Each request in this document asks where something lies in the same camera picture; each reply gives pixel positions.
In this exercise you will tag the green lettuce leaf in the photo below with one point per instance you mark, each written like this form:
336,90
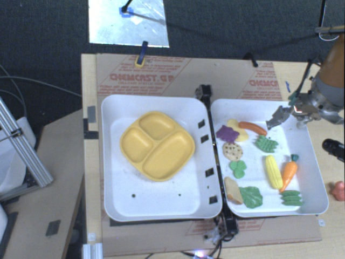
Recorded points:
251,197

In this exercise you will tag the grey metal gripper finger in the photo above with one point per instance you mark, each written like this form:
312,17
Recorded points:
275,123
281,111

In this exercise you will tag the tan chocolate chip biscuit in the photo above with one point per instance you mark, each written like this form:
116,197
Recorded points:
232,151

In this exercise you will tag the brown cardboard board, red print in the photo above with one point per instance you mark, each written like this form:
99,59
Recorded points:
172,74

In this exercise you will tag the yellow divided plate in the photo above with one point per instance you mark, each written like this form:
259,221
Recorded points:
157,146

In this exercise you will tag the purple grapes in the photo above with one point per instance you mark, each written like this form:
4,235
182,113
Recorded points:
227,134

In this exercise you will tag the pink toy food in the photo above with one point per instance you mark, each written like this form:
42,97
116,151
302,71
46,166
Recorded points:
339,191

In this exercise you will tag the orange sausage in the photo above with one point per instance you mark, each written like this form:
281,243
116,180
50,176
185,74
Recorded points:
253,128

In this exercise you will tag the yellow corn cob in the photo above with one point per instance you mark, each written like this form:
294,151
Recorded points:
273,171

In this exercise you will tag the white plastic tray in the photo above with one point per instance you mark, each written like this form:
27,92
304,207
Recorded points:
161,196
307,155

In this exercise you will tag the pale yellow toy food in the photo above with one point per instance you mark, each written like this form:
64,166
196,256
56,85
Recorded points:
242,137

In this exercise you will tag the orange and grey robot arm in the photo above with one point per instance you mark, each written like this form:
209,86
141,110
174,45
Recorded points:
332,69

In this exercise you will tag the green broccoli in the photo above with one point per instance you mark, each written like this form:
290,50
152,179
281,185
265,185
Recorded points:
238,169

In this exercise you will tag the green ridged toy vegetable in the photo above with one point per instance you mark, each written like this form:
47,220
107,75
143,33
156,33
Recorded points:
266,144

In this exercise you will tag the thin black rod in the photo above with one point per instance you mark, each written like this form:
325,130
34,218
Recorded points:
215,150

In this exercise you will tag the green pea pods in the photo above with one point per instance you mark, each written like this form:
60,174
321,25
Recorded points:
291,198

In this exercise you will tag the orange carrot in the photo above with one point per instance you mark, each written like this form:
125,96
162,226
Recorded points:
289,173

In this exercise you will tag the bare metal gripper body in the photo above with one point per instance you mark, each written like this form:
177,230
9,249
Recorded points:
312,108

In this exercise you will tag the tan bread slice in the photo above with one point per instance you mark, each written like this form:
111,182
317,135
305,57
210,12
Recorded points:
233,191

